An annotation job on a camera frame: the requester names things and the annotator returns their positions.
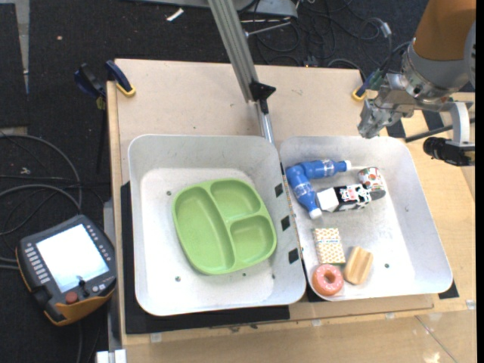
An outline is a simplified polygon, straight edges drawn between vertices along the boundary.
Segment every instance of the pink frosted donut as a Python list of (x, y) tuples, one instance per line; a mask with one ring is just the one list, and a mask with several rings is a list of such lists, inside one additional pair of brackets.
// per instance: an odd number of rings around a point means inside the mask
[(343, 287), (343, 275), (336, 266), (325, 263), (312, 274), (312, 285), (323, 296), (333, 296)]

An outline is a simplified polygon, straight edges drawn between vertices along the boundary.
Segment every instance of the green divided plate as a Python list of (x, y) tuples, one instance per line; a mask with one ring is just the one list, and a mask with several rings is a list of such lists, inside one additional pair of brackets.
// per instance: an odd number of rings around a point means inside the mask
[(185, 255), (206, 275), (247, 268), (275, 250), (268, 210), (245, 181), (226, 178), (184, 188), (175, 196), (172, 215)]

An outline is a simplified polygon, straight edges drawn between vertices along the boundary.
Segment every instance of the bottle cap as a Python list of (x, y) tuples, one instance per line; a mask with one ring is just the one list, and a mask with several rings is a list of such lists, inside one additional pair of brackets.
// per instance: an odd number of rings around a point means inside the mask
[(316, 219), (316, 218), (319, 218), (320, 216), (323, 215), (323, 212), (321, 211), (321, 209), (312, 209), (311, 211), (309, 211), (309, 216), (311, 217), (311, 219)]

